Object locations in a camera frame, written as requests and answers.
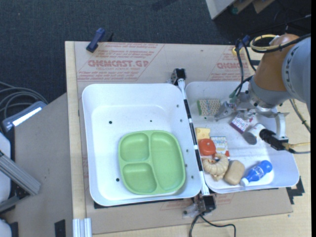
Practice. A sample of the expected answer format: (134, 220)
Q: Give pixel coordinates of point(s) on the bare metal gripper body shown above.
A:
(264, 107)

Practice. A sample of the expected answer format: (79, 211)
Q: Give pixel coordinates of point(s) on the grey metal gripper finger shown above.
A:
(225, 110)
(248, 113)

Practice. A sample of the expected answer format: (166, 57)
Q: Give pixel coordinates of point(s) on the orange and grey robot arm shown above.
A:
(296, 68)

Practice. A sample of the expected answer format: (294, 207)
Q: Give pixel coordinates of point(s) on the purple and white packet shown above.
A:
(239, 125)

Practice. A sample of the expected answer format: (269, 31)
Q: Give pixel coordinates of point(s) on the green and beige carton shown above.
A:
(209, 107)

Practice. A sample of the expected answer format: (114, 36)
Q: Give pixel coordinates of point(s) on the white can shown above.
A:
(251, 133)

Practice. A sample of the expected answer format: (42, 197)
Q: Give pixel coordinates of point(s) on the yellow cheese wedge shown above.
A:
(202, 133)

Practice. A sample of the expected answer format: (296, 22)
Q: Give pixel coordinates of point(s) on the white and orange carton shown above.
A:
(220, 144)

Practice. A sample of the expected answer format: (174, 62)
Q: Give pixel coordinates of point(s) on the thin black and white rod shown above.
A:
(190, 125)

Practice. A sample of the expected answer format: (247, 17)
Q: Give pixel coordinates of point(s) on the red can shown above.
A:
(207, 146)

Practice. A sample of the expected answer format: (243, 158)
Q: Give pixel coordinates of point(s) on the white plastic tray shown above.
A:
(133, 107)
(256, 154)

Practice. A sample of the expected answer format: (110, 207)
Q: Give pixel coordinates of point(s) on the blue and white bottle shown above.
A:
(258, 171)

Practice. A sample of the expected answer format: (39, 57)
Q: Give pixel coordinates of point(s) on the tan bread roll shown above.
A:
(234, 172)

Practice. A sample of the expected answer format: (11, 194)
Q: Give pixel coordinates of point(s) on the green divided plate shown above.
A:
(163, 162)

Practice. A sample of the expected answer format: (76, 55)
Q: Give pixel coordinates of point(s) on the brown cardboard board, red print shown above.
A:
(148, 58)

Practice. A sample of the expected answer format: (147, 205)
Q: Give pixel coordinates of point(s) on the black cylinder on white bracket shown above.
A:
(267, 135)

